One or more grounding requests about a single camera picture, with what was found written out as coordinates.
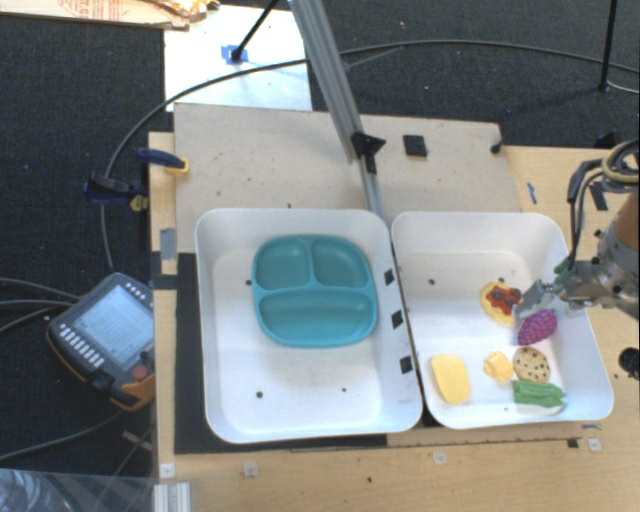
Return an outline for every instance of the white tray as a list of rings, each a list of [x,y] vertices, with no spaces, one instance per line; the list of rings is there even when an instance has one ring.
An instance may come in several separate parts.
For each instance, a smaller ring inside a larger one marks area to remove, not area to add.
[[[294,234],[342,237],[367,257],[379,318],[363,341],[292,348],[260,329],[253,258],[268,240]],[[218,209],[201,217],[195,237],[205,410],[216,435],[252,443],[400,432],[416,424],[422,397],[406,323],[394,328],[391,321],[402,298],[397,277],[385,282],[395,265],[378,217],[364,210]]]
[[[526,213],[408,212],[395,220],[392,238],[427,406],[436,420],[465,429],[598,420],[610,413],[613,392],[589,319],[585,312],[568,318],[562,303],[552,304],[557,331],[534,347],[549,359],[550,382],[567,394],[564,409],[516,405],[511,382],[498,383],[482,370],[490,352],[512,358],[518,346],[515,327],[482,310],[480,290],[499,278],[523,292],[536,279],[552,281],[553,268],[567,256],[553,221]],[[471,395],[462,405],[448,405],[436,388],[430,359],[441,353],[465,363]]]

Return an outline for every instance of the red button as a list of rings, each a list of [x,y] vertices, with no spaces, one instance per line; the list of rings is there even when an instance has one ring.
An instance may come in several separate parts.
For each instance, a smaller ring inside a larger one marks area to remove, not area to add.
[[[147,370],[146,366],[139,364],[138,366],[134,366],[133,370],[131,370],[131,375],[136,380],[136,382],[140,382],[147,378],[149,375],[149,370]]]

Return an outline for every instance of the toy food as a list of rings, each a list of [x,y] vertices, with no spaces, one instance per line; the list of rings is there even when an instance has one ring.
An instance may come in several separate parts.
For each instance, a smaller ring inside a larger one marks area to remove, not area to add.
[[[517,404],[534,404],[542,407],[564,405],[561,398],[565,395],[555,384],[541,384],[516,380],[513,382],[513,398]]]
[[[464,362],[457,356],[439,354],[431,358],[431,368],[442,398],[458,405],[469,398],[471,386]]]
[[[485,358],[482,369],[489,377],[500,382],[505,382],[513,376],[513,364],[502,352],[491,352]]]
[[[522,293],[517,288],[511,288],[504,283],[489,283],[480,292],[482,309],[494,320],[513,325],[515,323],[511,312],[513,306],[522,302]]]
[[[553,309],[543,309],[525,318],[518,331],[518,345],[532,345],[551,336],[558,328]]]
[[[520,347],[513,358],[518,378],[529,382],[548,382],[551,368],[546,356],[533,347]]]

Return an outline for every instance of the green vegetable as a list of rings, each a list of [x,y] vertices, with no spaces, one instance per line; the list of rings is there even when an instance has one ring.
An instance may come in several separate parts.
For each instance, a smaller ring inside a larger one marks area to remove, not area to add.
[[[567,395],[555,384],[516,380],[513,382],[513,396],[517,404],[557,407],[564,405],[560,399]]]

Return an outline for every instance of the white power strip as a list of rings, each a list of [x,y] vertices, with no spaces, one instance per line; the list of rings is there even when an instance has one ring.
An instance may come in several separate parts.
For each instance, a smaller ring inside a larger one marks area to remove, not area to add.
[[[153,504],[155,512],[191,512],[191,485],[157,484],[153,488]]]

